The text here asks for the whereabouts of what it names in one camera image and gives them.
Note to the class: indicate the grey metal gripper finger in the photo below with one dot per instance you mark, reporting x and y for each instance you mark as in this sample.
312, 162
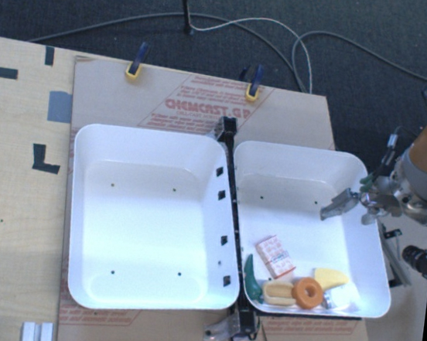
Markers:
369, 218
339, 205

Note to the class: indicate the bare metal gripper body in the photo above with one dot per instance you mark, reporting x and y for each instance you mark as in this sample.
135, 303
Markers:
393, 201

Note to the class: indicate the white plastic tray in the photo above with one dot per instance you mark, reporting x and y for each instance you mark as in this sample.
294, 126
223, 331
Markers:
299, 231
140, 226

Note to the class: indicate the yellow cheese wedge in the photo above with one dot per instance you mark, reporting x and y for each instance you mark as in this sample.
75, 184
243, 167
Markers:
330, 278

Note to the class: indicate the pink and white carton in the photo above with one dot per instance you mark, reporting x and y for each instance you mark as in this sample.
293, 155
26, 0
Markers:
275, 256

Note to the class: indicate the clear plastic packet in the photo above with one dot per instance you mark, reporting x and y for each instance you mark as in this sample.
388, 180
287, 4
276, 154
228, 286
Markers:
341, 299

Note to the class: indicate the orange doughnut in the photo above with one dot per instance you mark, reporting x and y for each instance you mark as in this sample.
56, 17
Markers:
300, 294

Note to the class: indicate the brown cardboard board, red print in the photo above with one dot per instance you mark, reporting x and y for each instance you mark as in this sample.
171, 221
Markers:
295, 114

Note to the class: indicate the thin black rod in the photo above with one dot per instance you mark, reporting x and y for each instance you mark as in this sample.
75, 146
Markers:
235, 215

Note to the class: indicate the beige bread bun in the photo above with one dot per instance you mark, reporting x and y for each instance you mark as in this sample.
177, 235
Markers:
277, 292

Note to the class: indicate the green chili pepper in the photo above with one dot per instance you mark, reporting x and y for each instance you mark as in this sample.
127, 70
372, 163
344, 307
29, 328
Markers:
252, 280

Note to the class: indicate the black cylinder on white bracket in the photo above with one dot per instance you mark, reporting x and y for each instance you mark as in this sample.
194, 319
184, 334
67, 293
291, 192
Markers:
418, 260

